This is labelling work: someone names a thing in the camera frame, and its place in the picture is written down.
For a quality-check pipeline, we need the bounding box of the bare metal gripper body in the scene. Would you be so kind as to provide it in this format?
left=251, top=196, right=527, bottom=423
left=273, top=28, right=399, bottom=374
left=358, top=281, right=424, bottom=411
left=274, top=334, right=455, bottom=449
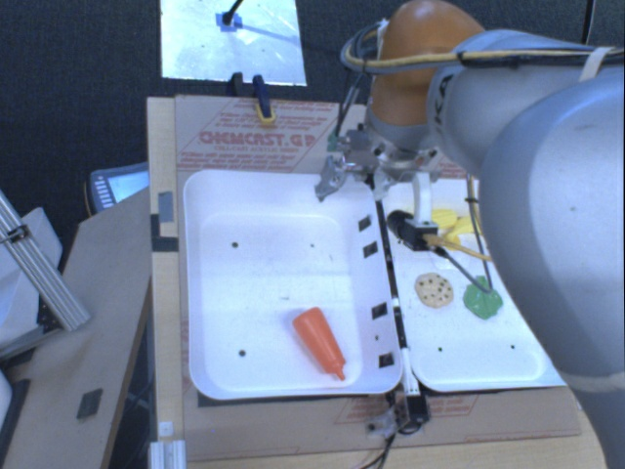
left=335, top=127, right=440, bottom=176

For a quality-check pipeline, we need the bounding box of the white plastic tray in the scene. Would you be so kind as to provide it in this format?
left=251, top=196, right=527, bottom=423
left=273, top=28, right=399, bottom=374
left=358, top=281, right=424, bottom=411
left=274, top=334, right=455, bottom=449
left=183, top=168, right=405, bottom=401
left=378, top=176, right=567, bottom=394

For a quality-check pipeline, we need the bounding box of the yellow toy food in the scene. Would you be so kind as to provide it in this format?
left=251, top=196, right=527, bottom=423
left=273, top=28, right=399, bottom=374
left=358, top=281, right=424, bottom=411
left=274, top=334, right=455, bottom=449
left=431, top=206, right=484, bottom=246

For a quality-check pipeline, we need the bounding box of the thin black and white rod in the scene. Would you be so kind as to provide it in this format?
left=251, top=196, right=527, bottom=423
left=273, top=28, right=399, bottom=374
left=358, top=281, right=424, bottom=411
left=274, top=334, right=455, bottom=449
left=370, top=173, right=422, bottom=400

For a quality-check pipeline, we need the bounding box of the beige chocolate chip biscuit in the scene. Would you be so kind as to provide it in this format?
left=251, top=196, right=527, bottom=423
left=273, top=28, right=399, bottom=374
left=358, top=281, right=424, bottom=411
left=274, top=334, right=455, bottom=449
left=414, top=272, right=455, bottom=309

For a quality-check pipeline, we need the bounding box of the orange carrot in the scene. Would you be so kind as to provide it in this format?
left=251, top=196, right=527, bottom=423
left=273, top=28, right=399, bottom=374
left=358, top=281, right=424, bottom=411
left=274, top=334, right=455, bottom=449
left=291, top=306, right=348, bottom=382

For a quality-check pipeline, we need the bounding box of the green broccoli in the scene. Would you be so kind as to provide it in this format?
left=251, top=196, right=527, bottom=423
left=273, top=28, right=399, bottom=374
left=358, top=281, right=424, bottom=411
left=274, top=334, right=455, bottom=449
left=462, top=275, right=504, bottom=320

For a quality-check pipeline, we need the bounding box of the brown cardboard board red print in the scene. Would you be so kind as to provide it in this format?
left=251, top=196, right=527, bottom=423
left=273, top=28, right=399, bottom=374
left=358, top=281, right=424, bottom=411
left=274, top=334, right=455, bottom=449
left=173, top=94, right=585, bottom=462

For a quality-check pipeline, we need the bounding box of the black cylinder on white bracket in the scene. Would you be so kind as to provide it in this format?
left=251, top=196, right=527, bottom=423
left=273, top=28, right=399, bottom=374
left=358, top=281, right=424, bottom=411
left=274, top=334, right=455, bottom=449
left=387, top=171, right=439, bottom=252

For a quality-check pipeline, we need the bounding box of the black block with thin wires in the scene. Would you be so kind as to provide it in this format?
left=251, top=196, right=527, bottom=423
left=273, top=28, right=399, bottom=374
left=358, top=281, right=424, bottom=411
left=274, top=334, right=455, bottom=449
left=393, top=394, right=432, bottom=434

